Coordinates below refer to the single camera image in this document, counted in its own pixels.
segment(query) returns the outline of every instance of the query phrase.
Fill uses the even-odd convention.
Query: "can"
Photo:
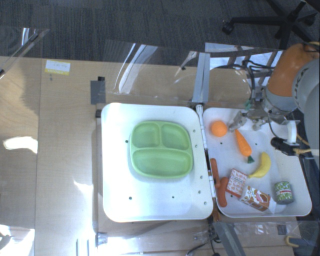
[[[287,205],[294,201],[290,183],[288,181],[281,181],[274,184],[276,202],[279,205]]]

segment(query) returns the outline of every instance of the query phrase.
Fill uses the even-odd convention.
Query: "table surface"
[[[101,106],[90,102],[90,81],[105,77],[106,88],[111,88],[117,83],[114,74],[123,64],[62,60],[70,63],[70,73],[61,75],[45,72],[46,61],[23,58],[0,80],[0,108],[9,108],[5,114],[12,114],[0,118],[1,140],[30,136],[38,141],[37,154],[26,149],[1,148],[1,165],[7,166],[0,172],[1,224],[35,229],[37,256],[76,255],[77,246],[82,246],[79,242],[92,238],[94,232],[108,235],[108,243],[99,249],[101,253],[118,248],[123,253],[159,252],[157,255],[180,256],[200,244],[207,230],[206,220],[116,223],[104,213],[101,161],[97,156],[101,135],[99,120],[95,118],[96,109]],[[164,65],[141,64],[139,68],[134,88],[136,92],[143,88],[150,95],[155,79],[159,85],[171,85],[170,79],[178,70],[177,66]],[[228,78],[229,85],[235,83],[232,75],[226,75],[227,70],[221,72],[221,80]],[[188,67],[188,75],[189,79],[176,88],[179,99],[192,95],[196,68]],[[107,93],[106,99],[107,102],[181,104],[176,98],[112,93]],[[255,235],[250,229],[239,234],[248,256],[294,255],[276,228],[278,223],[294,226],[294,217],[223,216],[222,220],[247,223],[248,227],[256,227],[252,226],[253,222],[268,222],[268,235]],[[226,255],[221,244],[215,247],[221,255]],[[198,255],[208,255],[210,250],[206,245]]]

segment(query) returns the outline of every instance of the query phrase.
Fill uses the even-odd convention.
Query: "green tray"
[[[133,128],[130,157],[137,173],[159,179],[181,178],[194,164],[186,129],[165,121],[144,121]]]

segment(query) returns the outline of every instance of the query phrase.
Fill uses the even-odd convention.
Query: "orange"
[[[228,127],[222,121],[215,121],[211,125],[211,132],[214,136],[222,137],[227,134]]]

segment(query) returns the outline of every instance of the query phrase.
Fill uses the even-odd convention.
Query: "black chair base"
[[[285,50],[289,41],[290,33],[293,31],[305,42],[313,41],[305,29],[299,24],[304,22],[311,26],[315,22],[316,11],[307,11],[300,13],[305,6],[305,2],[300,2],[299,5],[289,14],[275,0],[266,0],[278,16],[269,17],[234,17],[229,22],[225,23],[222,31],[229,35],[235,28],[235,23],[240,24],[255,24],[267,26],[279,26],[279,30],[275,34],[276,39],[280,39],[279,49]]]

